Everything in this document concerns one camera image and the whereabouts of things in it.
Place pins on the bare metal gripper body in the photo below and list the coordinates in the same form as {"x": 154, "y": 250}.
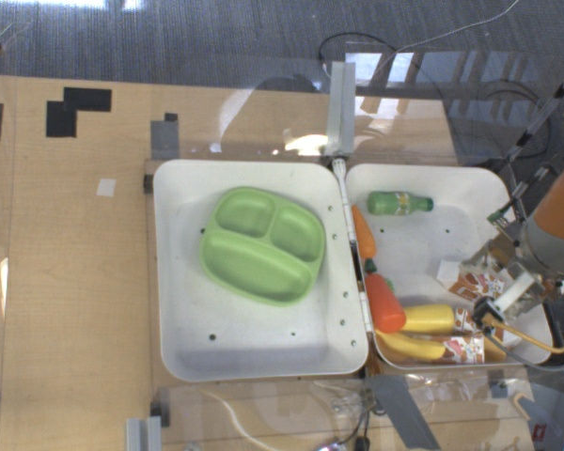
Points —
{"x": 505, "y": 252}

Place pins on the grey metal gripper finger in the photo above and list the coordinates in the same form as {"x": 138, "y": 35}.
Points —
{"x": 528, "y": 304}
{"x": 474, "y": 261}

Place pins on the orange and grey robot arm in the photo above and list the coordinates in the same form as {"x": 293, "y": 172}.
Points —
{"x": 559, "y": 214}

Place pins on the brown and white carton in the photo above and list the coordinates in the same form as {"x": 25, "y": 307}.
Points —
{"x": 474, "y": 284}

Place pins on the white plastic tray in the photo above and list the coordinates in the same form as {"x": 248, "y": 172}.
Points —
{"x": 263, "y": 336}
{"x": 451, "y": 242}

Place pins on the yellow bottle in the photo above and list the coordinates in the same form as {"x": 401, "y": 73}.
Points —
{"x": 430, "y": 318}

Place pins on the pink and white carton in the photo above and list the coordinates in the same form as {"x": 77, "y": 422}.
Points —
{"x": 465, "y": 349}

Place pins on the green bottle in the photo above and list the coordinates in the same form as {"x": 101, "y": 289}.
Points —
{"x": 395, "y": 203}

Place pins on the orange rounded cylinder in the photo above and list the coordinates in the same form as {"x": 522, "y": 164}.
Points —
{"x": 384, "y": 306}

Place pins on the yellow banana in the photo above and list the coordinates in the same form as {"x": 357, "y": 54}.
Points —
{"x": 411, "y": 346}

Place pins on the orange carrot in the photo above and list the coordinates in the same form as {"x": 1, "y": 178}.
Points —
{"x": 364, "y": 237}

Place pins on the green divided plate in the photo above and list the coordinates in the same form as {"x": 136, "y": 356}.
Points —
{"x": 258, "y": 256}

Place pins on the black cylinder on white bracket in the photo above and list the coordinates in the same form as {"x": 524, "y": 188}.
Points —
{"x": 488, "y": 310}

